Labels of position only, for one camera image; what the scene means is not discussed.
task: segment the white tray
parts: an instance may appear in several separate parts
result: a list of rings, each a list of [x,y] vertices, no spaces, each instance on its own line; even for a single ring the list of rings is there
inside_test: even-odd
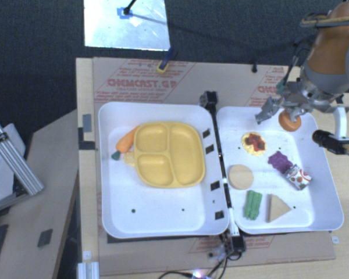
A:
[[[225,107],[217,114],[226,172],[234,164],[246,165],[254,174],[254,182],[249,189],[263,195],[259,216],[256,220],[249,220],[243,216],[247,190],[229,186],[234,219],[239,228],[249,234],[271,234],[335,230],[341,227],[344,215],[327,158],[324,149],[312,140],[312,133],[318,129],[314,118],[310,114],[301,116],[302,126],[290,133],[280,127],[279,113],[257,125],[255,114],[259,111],[258,108]],[[250,131],[258,132],[266,142],[266,151],[261,156],[250,155],[241,144],[243,134]],[[312,177],[302,191],[297,190],[268,163],[268,157],[277,151]],[[277,195],[292,208],[270,223],[269,194]]]
[[[227,228],[229,215],[211,115],[195,105],[156,105],[111,102],[99,110],[102,223],[116,238],[217,235]],[[193,126],[202,138],[205,177],[187,188],[155,188],[140,180],[136,169],[121,158],[111,159],[117,141],[133,127],[156,121],[179,121]],[[211,184],[220,181],[220,188]]]

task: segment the toy carrot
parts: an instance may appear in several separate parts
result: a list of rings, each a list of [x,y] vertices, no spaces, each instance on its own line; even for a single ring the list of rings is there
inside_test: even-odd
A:
[[[122,137],[116,144],[116,152],[111,155],[111,158],[114,160],[118,160],[121,153],[126,153],[129,151],[130,147],[134,142],[134,134],[136,133],[139,126],[133,128],[129,131],[124,137]]]

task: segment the cardboard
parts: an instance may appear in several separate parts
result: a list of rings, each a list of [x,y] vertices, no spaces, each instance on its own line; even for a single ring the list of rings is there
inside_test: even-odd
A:
[[[223,106],[261,106],[275,97],[275,85],[284,77],[282,66],[170,62],[165,74],[155,72],[158,60],[92,60],[94,113],[109,101],[197,104],[204,91],[217,91]],[[94,119],[98,142],[98,122]],[[101,223],[99,152],[96,152],[99,270],[102,276],[155,271],[210,268],[216,262],[209,251],[220,245],[219,237],[152,240],[109,238]],[[229,266],[306,262],[334,259],[328,232],[249,236],[242,259]]]

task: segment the yellow plate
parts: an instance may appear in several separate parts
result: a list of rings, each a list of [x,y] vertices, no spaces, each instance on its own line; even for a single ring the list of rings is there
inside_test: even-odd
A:
[[[202,142],[188,124],[143,124],[134,136],[134,158],[138,175],[151,186],[190,187],[204,178]]]

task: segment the patterned can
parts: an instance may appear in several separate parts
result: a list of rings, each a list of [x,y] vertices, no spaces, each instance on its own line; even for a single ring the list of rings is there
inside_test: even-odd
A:
[[[303,190],[312,180],[312,177],[299,168],[296,164],[286,171],[284,176],[299,190]]]

